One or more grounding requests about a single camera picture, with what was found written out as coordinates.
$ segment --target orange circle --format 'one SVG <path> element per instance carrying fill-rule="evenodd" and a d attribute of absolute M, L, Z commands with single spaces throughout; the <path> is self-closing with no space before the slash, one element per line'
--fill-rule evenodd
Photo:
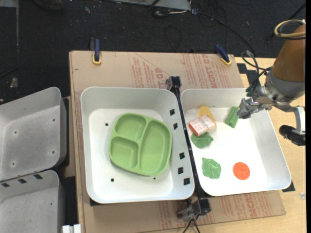
<path fill-rule="evenodd" d="M 243 162 L 237 162 L 233 166 L 233 173 L 239 180 L 248 179 L 250 172 L 248 165 Z"/>

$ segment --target cardboard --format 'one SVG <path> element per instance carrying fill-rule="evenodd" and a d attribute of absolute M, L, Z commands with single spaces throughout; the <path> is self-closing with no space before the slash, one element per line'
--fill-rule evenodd
<path fill-rule="evenodd" d="M 235 58 L 231 56 L 232 64 L 226 66 L 217 54 L 135 52 L 101 54 L 102 63 L 96 66 L 92 64 L 90 51 L 69 53 L 71 99 L 75 119 L 78 218 L 82 230 L 84 233 L 138 233 L 183 228 L 187 222 L 178 220 L 177 211 L 186 208 L 184 201 L 92 205 L 85 183 L 80 96 L 84 89 L 91 86 L 164 88 L 169 76 L 180 76 L 182 89 L 241 88 L 243 83 Z M 211 213 L 199 217 L 198 225 L 285 214 L 279 191 L 212 197 L 209 202 Z"/>

